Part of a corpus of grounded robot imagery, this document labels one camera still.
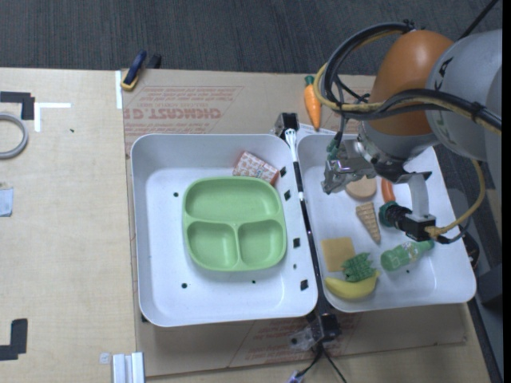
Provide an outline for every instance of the orange carrot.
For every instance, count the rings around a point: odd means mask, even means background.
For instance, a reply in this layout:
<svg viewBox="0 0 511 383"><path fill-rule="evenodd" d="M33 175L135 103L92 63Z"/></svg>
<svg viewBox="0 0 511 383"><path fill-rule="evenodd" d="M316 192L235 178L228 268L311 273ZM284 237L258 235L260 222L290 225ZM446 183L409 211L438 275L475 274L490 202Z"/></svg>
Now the orange carrot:
<svg viewBox="0 0 511 383"><path fill-rule="evenodd" d="M385 203L388 203L390 201L396 201L396 196L394 195L394 190L392 189L392 182L383 178L382 178L382 194L383 201L385 201Z"/></svg>
<svg viewBox="0 0 511 383"><path fill-rule="evenodd" d="M305 77L306 86L303 91L303 98L305 100L305 108L311 118L312 126L314 126L314 129L317 131L321 125L321 102L319 102L318 97L314 93L313 82L314 77L312 75L307 75Z"/></svg>

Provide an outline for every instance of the divided green plate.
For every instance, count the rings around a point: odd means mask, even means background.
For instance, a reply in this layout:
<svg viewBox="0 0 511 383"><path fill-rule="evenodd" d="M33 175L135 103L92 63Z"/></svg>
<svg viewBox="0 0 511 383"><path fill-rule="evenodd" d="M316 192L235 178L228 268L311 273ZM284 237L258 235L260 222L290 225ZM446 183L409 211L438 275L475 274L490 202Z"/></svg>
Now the divided green plate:
<svg viewBox="0 0 511 383"><path fill-rule="evenodd" d="M199 179L184 193L184 240L188 253L209 270L261 270L286 252L279 193L246 176Z"/></svg>

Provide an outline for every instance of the toy banana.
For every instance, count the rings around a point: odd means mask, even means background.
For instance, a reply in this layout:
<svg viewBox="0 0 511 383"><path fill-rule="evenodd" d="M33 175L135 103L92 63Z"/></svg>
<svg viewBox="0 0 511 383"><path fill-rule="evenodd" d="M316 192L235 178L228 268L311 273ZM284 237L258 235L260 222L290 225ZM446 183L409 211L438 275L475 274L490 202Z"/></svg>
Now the toy banana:
<svg viewBox="0 0 511 383"><path fill-rule="evenodd" d="M348 282L339 278L326 277L325 285L335 296L342 299L357 299L369 295L376 287L376 279L380 275L377 270L373 276L358 282Z"/></svg>

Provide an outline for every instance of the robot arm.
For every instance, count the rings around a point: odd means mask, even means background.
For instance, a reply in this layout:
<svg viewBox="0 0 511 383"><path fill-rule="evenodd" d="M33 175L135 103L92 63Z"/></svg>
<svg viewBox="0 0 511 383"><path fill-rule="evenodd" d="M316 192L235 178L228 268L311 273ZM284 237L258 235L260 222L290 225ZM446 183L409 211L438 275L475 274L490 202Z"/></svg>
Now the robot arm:
<svg viewBox="0 0 511 383"><path fill-rule="evenodd" d="M342 86L337 69L349 51L396 30L402 36L382 62L370 103L347 105L342 94L336 98L331 87ZM501 197L501 67L502 30L452 42L431 31L389 23L353 36L315 79L316 94L342 121L327 149L323 190L340 192L364 176L408 183L412 209L391 203L380 211L380 219L412 239L431 238L427 229L435 218L429 213L425 184L430 172L407 172L406 164L442 143L457 154L488 162ZM346 119L361 122L355 140L342 139Z"/></svg>

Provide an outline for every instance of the white ring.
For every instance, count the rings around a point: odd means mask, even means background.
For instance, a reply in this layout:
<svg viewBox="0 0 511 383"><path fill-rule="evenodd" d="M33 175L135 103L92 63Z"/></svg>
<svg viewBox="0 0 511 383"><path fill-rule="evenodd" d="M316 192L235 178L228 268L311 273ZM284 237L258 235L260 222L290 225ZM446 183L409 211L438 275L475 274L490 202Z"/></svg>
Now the white ring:
<svg viewBox="0 0 511 383"><path fill-rule="evenodd" d="M25 148L26 143L28 142L28 139L29 139L29 131L26 128L25 123L21 119L19 119L18 117L14 116L14 115L10 115L9 113L0 113L0 120L8 120L9 122L16 124L22 130L22 133L23 133L22 141L19 143L18 146L16 146L16 148L9 150L7 152L0 152L0 160L1 159L11 159L11 158L19 155L22 152L22 150Z"/></svg>

